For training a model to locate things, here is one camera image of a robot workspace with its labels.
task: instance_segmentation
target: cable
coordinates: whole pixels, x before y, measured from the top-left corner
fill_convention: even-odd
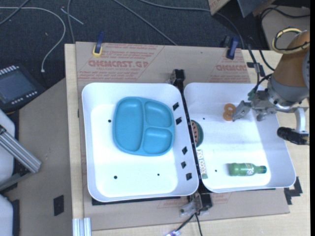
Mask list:
[[[11,17],[13,17],[26,3],[28,3],[30,0],[25,0],[12,14],[10,14],[8,17],[6,17],[4,20],[2,20],[0,22],[0,26],[2,24],[4,24],[6,21],[8,21]],[[138,18],[140,18],[142,21],[144,21],[146,24],[148,24],[149,26],[151,26],[153,29],[155,29],[158,33],[160,33],[162,36],[164,36],[166,39],[168,39],[171,43],[173,43],[174,45],[176,45],[176,43],[174,41],[172,41],[170,38],[168,38],[164,33],[162,33],[161,31],[159,31],[156,27],[154,27],[151,23],[149,23],[148,21],[146,21],[145,19],[143,19],[140,15],[136,14],[135,12],[133,12],[131,9],[129,9],[128,7],[126,7],[125,5],[123,5],[122,3],[118,2],[117,0],[112,0],[115,1],[116,3],[120,4],[122,7],[124,7],[125,9],[127,9],[129,12],[133,13],[134,15],[136,15]],[[160,8],[165,8],[165,9],[174,9],[174,10],[188,10],[188,11],[205,11],[205,12],[211,12],[208,9],[202,9],[202,8],[184,8],[184,7],[171,7],[171,6],[165,6],[165,5],[159,5],[159,4],[155,4],[149,1],[145,1],[145,0],[138,0],[140,2],[152,5],[152,6],[156,6],[156,7],[160,7]],[[240,34],[240,32],[238,31],[237,27],[225,16],[223,16],[222,14],[217,13],[217,15],[225,18],[227,21],[229,21],[231,23],[231,25],[233,26],[233,28],[236,30],[236,32],[238,33],[241,43],[242,43],[242,48],[245,49],[244,46],[244,42],[243,42],[243,38]]]
[[[257,88],[258,86],[264,81],[264,80],[269,80],[269,78],[271,77],[272,73],[271,74],[268,74],[266,75],[265,77],[263,77],[258,83],[257,83]]]
[[[258,88],[258,85],[259,85],[259,71],[257,71],[257,69],[258,69],[258,63],[257,63],[257,61],[256,61],[256,59],[255,59],[254,54],[252,53],[252,47],[251,47],[250,44],[248,44],[248,51],[249,51],[250,56],[251,56],[251,58],[252,58],[252,61],[253,61],[253,63],[254,63],[254,68],[255,68],[256,74],[257,74],[257,83],[256,83],[256,86],[253,88],[254,92],[256,92],[256,91],[257,91],[257,88]]]
[[[75,43],[75,38],[73,35],[73,30],[72,30],[72,25],[71,25],[71,20],[70,20],[70,5],[71,5],[71,1],[72,0],[68,0],[68,6],[67,6],[67,13],[68,13],[68,23],[69,23],[69,29],[70,29],[70,34],[72,37],[72,42]],[[137,16],[139,19],[141,19],[143,22],[145,22],[146,24],[148,24],[149,26],[151,26],[153,29],[155,29],[158,33],[160,33],[162,36],[164,36],[168,41],[170,41],[173,45],[177,45],[173,40],[171,40],[169,37],[167,37],[163,32],[161,32],[159,29],[157,29],[154,25],[152,25],[150,22],[148,22],[147,20],[145,20],[143,17],[141,17],[139,14],[137,14],[136,12],[134,12],[133,10],[131,10],[129,7],[125,6],[124,4],[122,4],[121,2],[119,2],[118,0],[112,0],[115,3],[119,4],[120,6],[122,6],[123,8],[125,8],[126,10],[128,10],[129,12],[131,12],[133,15]]]
[[[0,7],[0,9],[17,9],[19,7]],[[63,25],[63,34],[60,38],[60,40],[54,45],[54,47],[45,55],[42,63],[41,63],[41,72],[44,73],[45,72],[45,69],[44,69],[44,63],[47,59],[47,57],[51,54],[51,52],[61,43],[61,41],[63,40],[64,38],[64,35],[65,35],[65,24],[63,22],[63,20],[61,19],[60,16],[58,16],[56,13],[50,11],[50,10],[47,10],[47,9],[44,9],[44,8],[38,8],[38,7],[23,7],[23,8],[20,8],[20,9],[36,9],[36,10],[43,10],[43,11],[46,11],[46,12],[49,12],[51,14],[53,14],[54,16],[56,16],[62,23]]]
[[[306,18],[306,17],[310,17],[311,15],[310,14],[306,14],[306,15],[290,15],[290,14],[287,14],[279,9],[277,9],[277,7],[279,7],[279,5],[277,5],[276,7],[269,7],[269,8],[266,8],[264,9],[262,12],[261,12],[261,17],[262,19],[272,10],[286,16],[286,17],[289,17],[289,18]]]
[[[290,14],[287,14],[281,10],[278,9],[279,5],[276,5],[275,7],[268,7],[266,9],[264,9],[260,15],[259,15],[259,26],[260,26],[260,31],[263,32],[263,27],[262,27],[262,21],[263,19],[271,12],[271,11],[276,11],[286,17],[290,17],[290,18],[304,18],[304,17],[310,17],[310,14],[307,14],[307,15],[290,15]]]
[[[310,41],[309,42],[305,42],[303,45],[300,45],[300,46],[296,46],[296,47],[293,47],[293,48],[278,48],[276,46],[277,44],[277,40],[284,34],[284,33],[287,33],[287,32],[294,32],[296,34],[299,34],[301,33],[302,31],[300,29],[297,29],[297,28],[291,28],[291,27],[288,27],[286,29],[283,29],[281,31],[279,31],[276,36],[273,38],[272,40],[272,43],[271,43],[271,47],[272,49],[277,52],[277,53],[281,53],[281,54],[292,54],[292,53],[297,53],[299,51],[302,51],[302,50],[305,50],[307,49],[309,46],[310,46]]]
[[[186,221],[184,221],[183,224],[181,224],[181,225],[179,226],[179,228],[177,228],[175,231],[179,231],[181,228],[183,228],[189,221],[191,221],[191,219],[192,219],[194,216],[195,216],[195,213],[194,213],[192,216],[190,216]]]
[[[196,219],[197,219],[200,236],[202,236],[201,226],[200,226],[200,222],[199,222],[199,218],[198,218],[197,213],[195,213],[195,216],[196,216]]]
[[[256,45],[256,47],[258,46],[257,43],[256,43],[256,41],[255,41],[252,37],[249,37],[249,39]],[[274,71],[275,69],[267,62],[267,60],[265,59],[264,54],[262,53],[262,50],[261,50],[261,49],[258,49],[258,51],[259,51],[259,53],[260,53],[260,56],[261,56],[262,60],[263,60],[264,63],[266,64],[266,66],[267,66],[270,70]]]

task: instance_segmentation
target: green bottle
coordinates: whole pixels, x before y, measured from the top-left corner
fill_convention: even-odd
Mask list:
[[[230,176],[252,176],[267,172],[266,166],[256,166],[252,163],[231,163],[228,166]]]

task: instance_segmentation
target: black cable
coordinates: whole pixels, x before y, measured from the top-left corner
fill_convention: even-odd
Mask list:
[[[252,61],[253,61],[253,63],[254,63],[254,68],[257,69],[258,63],[257,63],[257,61],[256,61],[256,59],[255,59],[254,54],[252,53],[252,47],[251,47],[250,44],[248,44],[248,51],[249,51],[250,56],[251,56],[251,58],[252,58]],[[256,73],[257,73],[257,83],[256,83],[256,87],[258,87],[258,83],[259,83],[259,71],[256,71]]]
[[[192,216],[190,216],[183,224],[181,224],[179,228],[177,228],[175,231],[179,231],[181,228],[183,228],[194,216],[195,213]]]
[[[256,41],[255,41],[252,37],[249,37],[249,39],[256,45],[256,47],[258,47]],[[267,60],[265,59],[264,54],[262,53],[262,50],[261,50],[261,49],[258,49],[258,51],[259,51],[259,53],[260,53],[260,56],[261,56],[262,60],[263,60],[264,63],[266,64],[266,66],[267,66],[270,70],[274,71],[275,69],[267,62]]]
[[[277,9],[277,7],[279,7],[278,5],[276,7],[269,7],[269,8],[266,8],[264,9],[262,12],[261,12],[261,19],[263,19],[269,12],[271,12],[272,10],[286,16],[286,17],[289,17],[289,18],[306,18],[306,17],[310,17],[311,15],[310,14],[306,14],[306,15],[290,15],[290,14],[287,14],[279,9]]]
[[[277,47],[277,41],[278,39],[282,36],[282,34],[286,33],[286,32],[294,32],[296,34],[299,34],[301,31],[299,29],[296,29],[296,28],[291,28],[291,27],[288,27],[286,29],[283,29],[281,31],[279,31],[277,34],[276,34],[276,37],[274,38],[274,41],[273,41],[273,49],[277,50],[277,51],[294,51],[294,50],[298,50],[298,49],[302,49],[302,50],[305,50],[307,49],[307,47],[309,46],[309,43],[310,42],[304,42],[304,44],[302,45],[299,45],[299,46],[295,46],[295,47],[292,47],[292,48],[278,48]]]
[[[290,17],[290,18],[304,18],[304,17],[310,17],[310,14],[307,14],[307,15],[290,15],[290,14],[287,14],[281,10],[279,10],[277,7],[279,7],[279,5],[276,5],[275,7],[268,7],[266,9],[264,9],[260,15],[259,15],[259,27],[260,27],[260,32],[263,33],[263,27],[262,27],[262,21],[263,19],[271,12],[271,11],[276,11],[286,17]]]
[[[145,20],[143,17],[141,17],[139,14],[137,14],[136,12],[134,12],[133,10],[131,10],[130,8],[128,8],[127,6],[125,6],[124,4],[122,4],[121,2],[119,2],[118,0],[112,0],[115,3],[119,4],[120,6],[122,6],[123,8],[125,8],[126,10],[128,10],[129,12],[131,12],[133,15],[135,15],[136,17],[138,17],[139,19],[141,19],[143,22],[145,22],[146,24],[148,24],[149,26],[151,26],[153,29],[155,29],[158,33],[160,33],[162,36],[164,36],[168,41],[170,41],[173,45],[177,45],[173,40],[171,40],[169,37],[167,37],[163,32],[161,32],[159,29],[157,29],[154,25],[152,25],[150,22],[148,22],[147,20]],[[70,29],[70,34],[72,37],[72,42],[75,43],[75,38],[73,35],[73,29],[72,29],[72,25],[71,25],[71,20],[70,20],[70,5],[71,5],[72,0],[68,0],[68,6],[67,6],[67,17],[68,17],[68,23],[69,23],[69,29]]]
[[[197,223],[198,223],[198,228],[199,228],[199,232],[200,232],[200,236],[202,236],[202,231],[201,231],[201,226],[200,226],[200,222],[199,222],[199,218],[197,213],[195,213],[196,219],[197,219]]]
[[[8,21],[11,17],[13,17],[25,4],[27,4],[30,0],[25,0],[13,13],[11,13],[8,17],[6,17],[4,20],[2,20],[0,22],[0,26],[2,24],[4,24],[6,21]],[[142,21],[144,21],[146,24],[148,24],[149,26],[151,26],[153,29],[155,29],[157,32],[159,32],[161,35],[163,35],[165,38],[167,38],[171,43],[173,43],[174,45],[176,45],[176,43],[174,41],[172,41],[170,38],[168,38],[164,33],[162,33],[161,31],[159,31],[156,27],[154,27],[151,23],[149,23],[148,21],[146,21],[145,19],[143,19],[140,15],[136,14],[135,12],[133,12],[131,9],[129,9],[128,7],[126,7],[125,5],[123,5],[122,3],[120,3],[117,0],[112,0],[116,3],[118,3],[119,5],[121,5],[122,7],[124,7],[125,9],[127,9],[129,12],[133,13],[135,16],[137,16],[138,18],[140,18]],[[187,11],[205,11],[205,12],[211,12],[208,9],[202,9],[202,8],[185,8],[185,7],[171,7],[171,6],[165,6],[165,5],[160,5],[160,4],[155,4],[149,1],[145,1],[145,0],[138,0],[140,2],[152,5],[152,6],[156,6],[156,7],[160,7],[160,8],[165,8],[165,9],[173,9],[173,10],[187,10]],[[240,32],[238,31],[237,27],[224,15],[217,13],[217,15],[223,17],[224,19],[226,19],[232,26],[233,28],[236,30],[237,34],[240,37],[241,43],[242,43],[242,48],[245,49],[244,46],[244,42],[243,42],[243,38],[240,34]]]
[[[258,86],[265,80],[269,80],[269,78],[271,77],[272,73],[271,74],[268,74],[266,75],[265,77],[263,77],[258,83],[257,85],[255,86],[255,89],[257,90],[258,89]]]

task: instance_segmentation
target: white plastic tray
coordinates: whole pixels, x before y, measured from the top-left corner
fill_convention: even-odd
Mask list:
[[[286,144],[277,136],[276,115],[257,121],[251,110],[244,118],[225,121],[226,103],[237,106],[247,101],[253,84],[191,83],[185,87],[190,119],[198,122],[204,132],[202,150],[208,178],[204,185],[213,192],[229,192],[289,187],[295,182],[295,171]],[[265,174],[231,177],[229,163],[265,165]]]
[[[0,235],[13,235],[13,206],[2,195],[0,195]]]
[[[114,144],[112,120],[124,97],[144,97],[166,104],[173,112],[173,148],[161,156],[139,156]],[[101,202],[187,196],[199,185],[180,92],[169,84],[91,83],[82,91],[88,189]],[[173,111],[173,105],[179,107]]]

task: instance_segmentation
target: orange object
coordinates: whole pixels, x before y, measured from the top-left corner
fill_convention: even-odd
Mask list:
[[[227,121],[232,120],[232,114],[235,112],[236,107],[232,103],[227,103],[224,106],[223,118]]]

